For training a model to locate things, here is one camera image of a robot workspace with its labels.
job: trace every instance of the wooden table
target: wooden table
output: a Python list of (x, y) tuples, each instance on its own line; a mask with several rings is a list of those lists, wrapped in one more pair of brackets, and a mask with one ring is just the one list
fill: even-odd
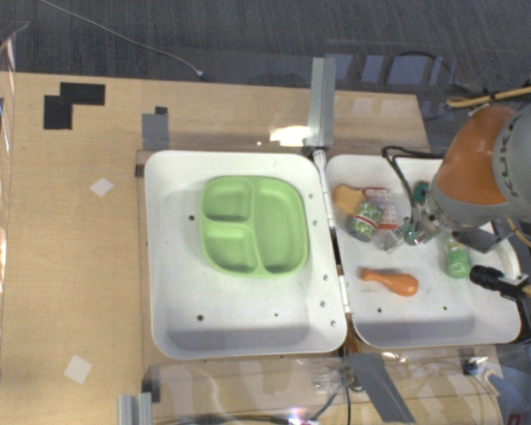
[[(43, 97), (58, 96), (61, 81), (104, 84), (105, 105), (76, 105), (73, 130), (44, 130)], [(156, 106), (168, 109), (174, 148), (279, 151), (268, 136), (274, 128), (306, 126), (309, 91), (29, 73), (17, 73), (15, 87), (0, 425), (114, 424), (118, 395), (139, 393), (145, 367), (154, 361), (165, 363), (177, 389), (184, 389), (174, 409), (154, 405), (156, 416), (170, 407), (179, 412), (178, 398), (202, 409), (243, 409), (241, 385), (252, 376), (271, 398), (292, 391), (296, 405), (307, 398), (322, 405), (326, 396), (312, 390), (310, 372), (296, 359), (256, 360), (247, 368), (251, 373), (236, 365), (236, 374), (234, 365), (222, 362), (189, 368), (146, 356), (135, 178), (142, 115)], [(337, 91), (335, 144), (342, 151), (377, 152), (386, 143), (427, 147), (416, 98)], [(89, 188), (103, 178), (113, 188), (100, 197)], [(442, 350), (437, 357), (445, 354), (456, 356)], [(64, 375), (75, 355), (91, 364), (84, 383)], [(409, 390), (412, 379), (397, 370), (392, 375)], [(470, 383), (455, 388), (449, 376), (437, 372), (406, 399), (420, 421), (458, 417), (472, 423), (472, 407), (497, 419), (491, 396), (476, 395)], [(362, 395), (353, 398), (354, 417), (378, 421)], [(326, 412), (323, 423), (343, 423), (342, 399), (335, 403), (340, 405)], [(275, 404), (263, 407), (275, 410)]]

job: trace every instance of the orange toy drumstick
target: orange toy drumstick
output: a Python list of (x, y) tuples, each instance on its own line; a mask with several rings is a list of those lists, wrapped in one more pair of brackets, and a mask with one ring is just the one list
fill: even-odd
[(362, 269), (360, 277), (365, 281), (379, 282), (399, 296), (413, 296), (419, 289), (419, 282), (411, 274), (380, 274), (371, 269)]

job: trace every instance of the gray carpet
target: gray carpet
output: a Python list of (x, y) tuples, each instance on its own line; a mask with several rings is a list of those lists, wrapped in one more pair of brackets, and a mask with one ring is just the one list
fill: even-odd
[[(466, 119), (443, 107), (452, 82), (510, 89), (531, 73), (531, 0), (48, 1), (216, 82), (309, 87), (312, 58), (333, 57), (338, 89), (417, 94), (437, 149)], [(0, 0), (0, 19), (30, 22), (18, 37), (20, 71), (198, 80), (38, 0)]]

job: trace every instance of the white cable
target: white cable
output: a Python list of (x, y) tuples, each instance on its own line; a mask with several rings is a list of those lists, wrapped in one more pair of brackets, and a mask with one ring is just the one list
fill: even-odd
[(47, 4), (48, 6), (50, 6), (52, 8), (55, 8), (58, 11), (64, 12), (65, 14), (69, 14), (70, 16), (73, 16), (76, 19), (80, 19), (80, 20), (82, 20), (84, 22), (87, 22), (90, 25), (94, 25), (95, 27), (101, 28), (102, 30), (110, 33), (111, 35), (117, 36), (118, 38), (123, 39), (124, 41), (127, 41), (129, 43), (132, 43), (135, 46), (141, 47), (141, 48), (146, 49), (146, 50), (151, 50), (152, 52), (156, 52), (158, 54), (165, 55), (166, 57), (169, 57), (169, 58), (176, 59), (177, 61), (182, 62), (183, 65), (185, 65), (185, 66), (191, 68), (193, 71), (195, 71), (195, 73), (196, 73), (196, 75), (198, 77), (203, 77), (203, 75), (204, 75), (203, 71), (201, 71), (200, 69), (196, 69), (196, 67), (191, 65), (187, 60), (185, 60), (185, 59), (183, 59), (181, 57), (177, 57), (176, 55), (174, 55), (172, 53), (166, 52), (165, 50), (161, 50), (161, 49), (158, 49), (156, 47), (149, 46), (148, 44), (144, 44), (144, 43), (136, 41), (136, 40), (134, 40), (132, 38), (128, 38), (127, 36), (122, 35), (122, 34), (116, 32), (116, 31), (112, 30), (111, 28), (105, 27), (104, 25), (101, 25), (101, 24), (99, 24), (98, 22), (95, 22), (92, 19), (88, 19), (88, 18), (86, 18), (84, 16), (81, 16), (80, 14), (77, 14), (76, 12), (70, 12), (69, 10), (66, 10), (65, 8), (63, 8), (61, 6), (57, 6), (56, 4), (54, 4), (54, 3), (52, 3), (52, 2), (50, 2), (48, 0), (37, 0), (37, 1), (42, 2), (43, 4)]

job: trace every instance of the soda can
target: soda can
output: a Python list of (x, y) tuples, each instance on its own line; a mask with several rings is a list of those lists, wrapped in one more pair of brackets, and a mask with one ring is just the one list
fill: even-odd
[(383, 210), (370, 202), (362, 202), (348, 226), (349, 233), (360, 241), (372, 241), (373, 232), (381, 222)]

